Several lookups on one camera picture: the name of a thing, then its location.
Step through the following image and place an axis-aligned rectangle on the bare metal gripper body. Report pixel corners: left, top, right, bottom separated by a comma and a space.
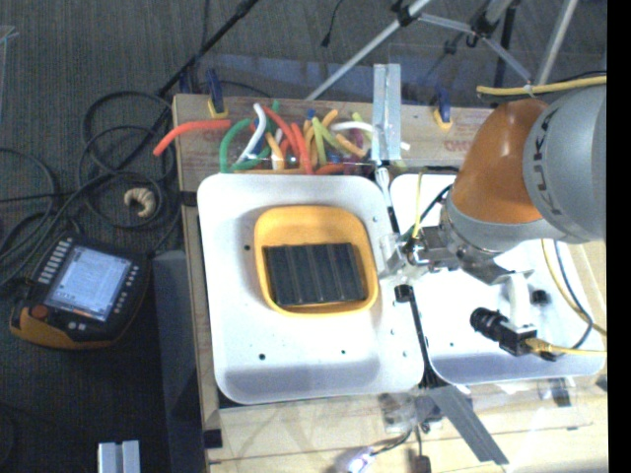
407, 224, 465, 272

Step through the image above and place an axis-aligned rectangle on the white plastic tray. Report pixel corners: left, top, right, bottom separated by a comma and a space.
388, 170, 607, 386
195, 170, 426, 406

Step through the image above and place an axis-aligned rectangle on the black ribbed rectangular block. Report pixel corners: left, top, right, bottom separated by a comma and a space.
260, 241, 369, 308

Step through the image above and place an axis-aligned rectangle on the yellow plastic dish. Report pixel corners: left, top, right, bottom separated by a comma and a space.
252, 204, 380, 316

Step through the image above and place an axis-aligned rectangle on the short orange foam tube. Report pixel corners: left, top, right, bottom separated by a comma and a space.
334, 133, 369, 158

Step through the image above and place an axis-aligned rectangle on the white foam tube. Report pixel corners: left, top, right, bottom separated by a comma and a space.
236, 101, 270, 165
329, 119, 376, 140

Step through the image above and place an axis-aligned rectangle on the yellow-green foam tube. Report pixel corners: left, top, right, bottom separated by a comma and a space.
311, 114, 346, 165

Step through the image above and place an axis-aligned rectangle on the green foam tube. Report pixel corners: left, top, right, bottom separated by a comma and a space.
218, 117, 255, 174

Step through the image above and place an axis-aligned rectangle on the brown cardboard board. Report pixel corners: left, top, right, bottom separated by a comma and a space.
171, 92, 608, 473

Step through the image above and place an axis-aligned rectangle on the long orange foam tube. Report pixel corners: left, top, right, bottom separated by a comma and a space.
152, 118, 233, 158

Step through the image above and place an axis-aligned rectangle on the beige toy croissant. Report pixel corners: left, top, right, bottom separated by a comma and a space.
122, 186, 157, 219

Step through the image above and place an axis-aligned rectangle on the black cylinder on white bracket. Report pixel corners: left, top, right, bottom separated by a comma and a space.
469, 269, 539, 358

